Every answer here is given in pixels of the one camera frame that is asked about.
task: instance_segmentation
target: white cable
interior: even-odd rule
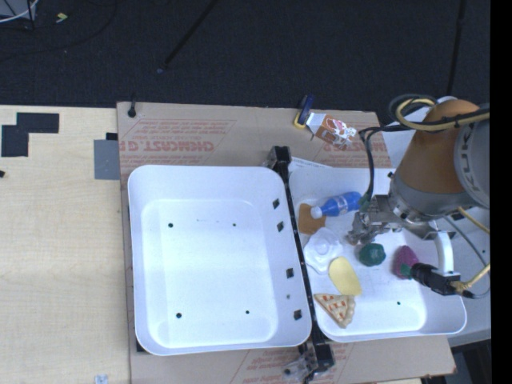
[[[35,7],[35,5],[38,4],[38,2],[39,2],[39,0],[34,0],[34,2],[30,5],[30,9],[32,10]],[[29,12],[29,10],[26,9],[22,13],[16,14],[15,16],[12,16],[12,17],[9,17],[9,18],[3,18],[2,20],[0,20],[0,22],[10,22],[12,20],[15,20],[16,18],[23,17],[28,12]]]

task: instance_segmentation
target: purple object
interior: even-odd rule
[[[411,278],[410,268],[418,262],[418,256],[408,245],[400,246],[394,255],[393,272],[400,278]]]

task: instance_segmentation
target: toy pizza slice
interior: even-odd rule
[[[354,316],[355,300],[351,294],[314,294],[314,299],[341,328],[346,328]]]

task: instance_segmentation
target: black floor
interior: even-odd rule
[[[205,14],[212,1],[40,0],[33,21],[4,16],[0,103],[295,107],[312,93],[316,109],[388,122],[400,94],[490,101],[490,0],[218,0]]]

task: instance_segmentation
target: blue bottle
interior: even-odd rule
[[[351,210],[359,209],[359,192],[346,192],[339,196],[329,198],[322,206],[313,206],[311,208],[311,217],[320,219],[322,216],[339,216],[346,214]]]

